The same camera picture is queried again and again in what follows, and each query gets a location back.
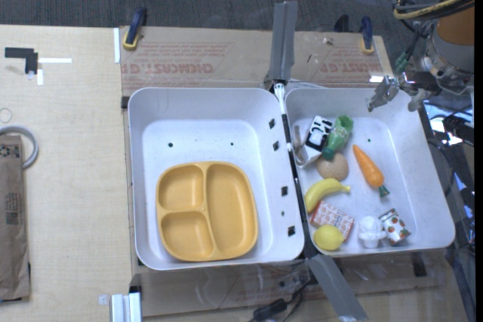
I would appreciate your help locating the orange and white packet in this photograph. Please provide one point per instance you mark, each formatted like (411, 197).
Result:
(334, 218)

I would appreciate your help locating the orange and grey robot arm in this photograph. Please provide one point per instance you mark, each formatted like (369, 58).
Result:
(456, 19)

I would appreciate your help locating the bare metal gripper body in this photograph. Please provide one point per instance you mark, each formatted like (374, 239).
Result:
(449, 81)

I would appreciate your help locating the thin black and white rod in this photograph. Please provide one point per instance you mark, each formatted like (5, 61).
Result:
(285, 124)

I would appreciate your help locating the brown cardboard board red print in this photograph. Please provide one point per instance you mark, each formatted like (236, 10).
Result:
(196, 64)

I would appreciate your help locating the white plastic tray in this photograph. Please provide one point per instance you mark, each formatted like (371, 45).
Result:
(407, 177)
(211, 124)

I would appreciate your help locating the black and white carton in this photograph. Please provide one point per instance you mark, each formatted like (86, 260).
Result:
(317, 139)

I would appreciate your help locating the orange carrot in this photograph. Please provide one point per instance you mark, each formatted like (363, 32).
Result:
(368, 166)

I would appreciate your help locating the yellow lemon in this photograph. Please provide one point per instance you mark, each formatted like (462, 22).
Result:
(327, 237)

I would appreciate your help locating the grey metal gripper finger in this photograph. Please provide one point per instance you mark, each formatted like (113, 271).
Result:
(418, 100)
(385, 89)

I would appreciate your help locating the yellow banana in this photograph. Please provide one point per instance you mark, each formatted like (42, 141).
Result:
(320, 190)

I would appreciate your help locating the green plastic bottle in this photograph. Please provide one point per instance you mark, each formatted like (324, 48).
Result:
(337, 135)

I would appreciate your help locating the brown paper bag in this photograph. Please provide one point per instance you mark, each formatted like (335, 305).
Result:
(13, 230)

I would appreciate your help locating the yellow divided plate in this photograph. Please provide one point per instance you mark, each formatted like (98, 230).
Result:
(226, 200)

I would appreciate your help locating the white toy cupcake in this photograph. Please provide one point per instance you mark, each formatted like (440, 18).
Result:
(370, 232)

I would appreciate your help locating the white can with strawberries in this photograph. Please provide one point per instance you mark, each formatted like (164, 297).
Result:
(394, 228)

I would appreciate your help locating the tan round bread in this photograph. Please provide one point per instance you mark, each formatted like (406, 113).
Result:
(334, 169)

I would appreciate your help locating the black cylinder on white bracket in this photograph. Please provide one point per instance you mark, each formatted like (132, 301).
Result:
(458, 127)

